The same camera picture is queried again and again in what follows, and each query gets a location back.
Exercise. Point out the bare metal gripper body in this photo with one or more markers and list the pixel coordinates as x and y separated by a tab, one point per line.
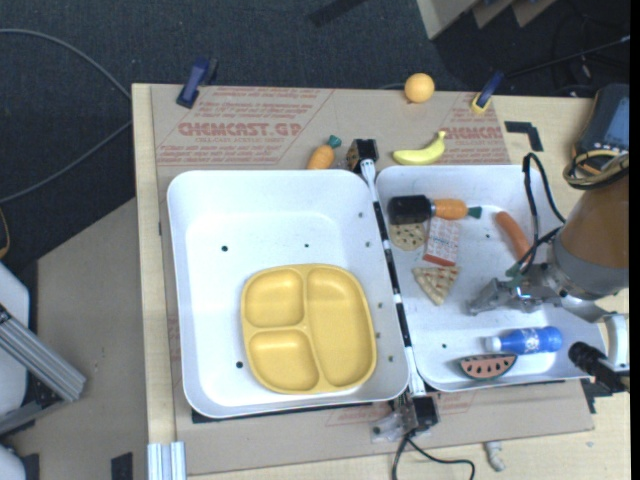
542	288

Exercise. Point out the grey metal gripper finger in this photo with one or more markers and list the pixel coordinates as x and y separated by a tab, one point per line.
526	302
489	295

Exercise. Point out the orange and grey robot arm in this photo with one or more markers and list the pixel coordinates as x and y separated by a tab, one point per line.
595	228

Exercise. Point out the blue bottle white cap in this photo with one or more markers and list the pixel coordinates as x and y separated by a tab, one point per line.
530	340

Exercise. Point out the pizza slice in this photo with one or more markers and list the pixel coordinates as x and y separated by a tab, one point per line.
437	283

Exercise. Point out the orange sausage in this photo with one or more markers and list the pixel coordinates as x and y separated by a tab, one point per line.
515	235

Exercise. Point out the orange and white packet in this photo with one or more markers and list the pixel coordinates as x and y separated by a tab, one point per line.
442	243

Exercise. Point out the watermelon slice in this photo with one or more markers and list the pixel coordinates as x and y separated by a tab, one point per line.
487	367

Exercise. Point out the orange carrot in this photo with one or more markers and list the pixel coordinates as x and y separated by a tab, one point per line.
450	209
321	158

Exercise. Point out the brown biscuit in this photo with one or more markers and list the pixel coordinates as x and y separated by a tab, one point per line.
406	238

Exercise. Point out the white plastic tray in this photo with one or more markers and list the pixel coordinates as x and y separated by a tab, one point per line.
500	188
280	218

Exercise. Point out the thin black and white rod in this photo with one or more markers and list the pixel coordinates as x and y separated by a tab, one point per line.
384	228

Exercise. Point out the yellow banana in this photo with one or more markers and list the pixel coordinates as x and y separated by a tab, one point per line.
417	156

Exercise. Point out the yellow divided plate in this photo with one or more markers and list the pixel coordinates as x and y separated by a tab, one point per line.
335	323

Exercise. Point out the orange ball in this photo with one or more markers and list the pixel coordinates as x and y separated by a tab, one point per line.
419	88

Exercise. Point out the brown cardboard board red print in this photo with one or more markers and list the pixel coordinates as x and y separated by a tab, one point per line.
240	128

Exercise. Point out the black cylinder on white bracket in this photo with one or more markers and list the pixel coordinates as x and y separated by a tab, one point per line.
595	360

